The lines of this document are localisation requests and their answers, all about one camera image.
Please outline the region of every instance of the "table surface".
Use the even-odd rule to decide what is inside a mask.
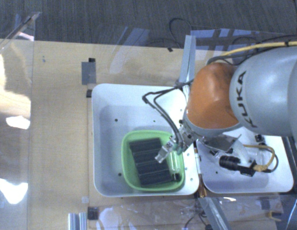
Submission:
[[[197,50],[195,71],[214,53]],[[166,48],[35,41],[28,229],[67,229],[68,213],[86,212],[88,206],[106,208],[162,200],[156,197],[107,198],[96,191],[91,100],[86,98],[87,86],[81,83],[81,62],[96,59],[97,83],[172,86],[180,73],[182,54],[182,49],[170,52]],[[27,158],[28,154],[17,156]],[[166,199],[187,200],[190,197]],[[257,223],[246,216],[243,221],[234,222],[233,229],[276,229],[275,222],[265,216],[256,219]],[[123,222],[125,225],[121,226],[128,229],[128,221]],[[175,224],[171,229],[181,229],[184,223],[169,222]],[[152,227],[139,225],[143,226],[137,229]],[[89,227],[96,228],[96,222],[90,222]]]

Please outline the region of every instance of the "white tray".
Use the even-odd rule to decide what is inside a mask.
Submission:
[[[168,87],[121,84],[100,84],[93,89],[94,184],[100,194],[109,197],[173,196],[190,195],[198,189],[193,147],[183,154],[185,183],[178,191],[137,191],[128,186],[122,175],[121,141],[128,132],[143,129],[171,132],[160,114],[142,101],[145,93],[164,89]],[[178,121],[182,119],[186,107],[183,93],[174,90],[160,97],[158,102],[179,126]]]
[[[238,137],[242,144],[257,145],[255,134],[242,127],[225,134]],[[221,168],[218,160],[209,153],[209,150],[198,142],[201,157],[201,170],[205,186],[217,194],[230,193],[283,193],[293,187],[293,176],[281,137],[264,136],[266,144],[275,150],[279,163],[273,173],[256,172],[253,177],[241,175],[238,171]],[[258,164],[266,164],[271,153],[258,149],[247,148]],[[275,159],[269,168],[275,165]]]

